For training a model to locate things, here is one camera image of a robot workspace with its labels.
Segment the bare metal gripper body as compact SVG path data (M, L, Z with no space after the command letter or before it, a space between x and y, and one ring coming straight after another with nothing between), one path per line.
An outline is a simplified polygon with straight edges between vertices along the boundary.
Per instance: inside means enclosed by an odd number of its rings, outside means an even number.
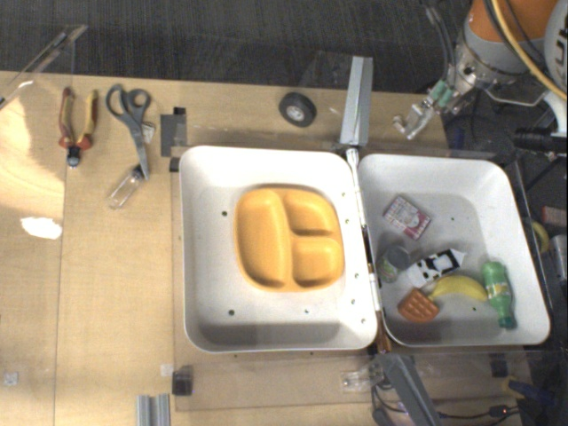
M458 114L473 102L475 91L487 89L493 83L493 71L484 64L465 43L454 50L454 63L446 78L443 110Z

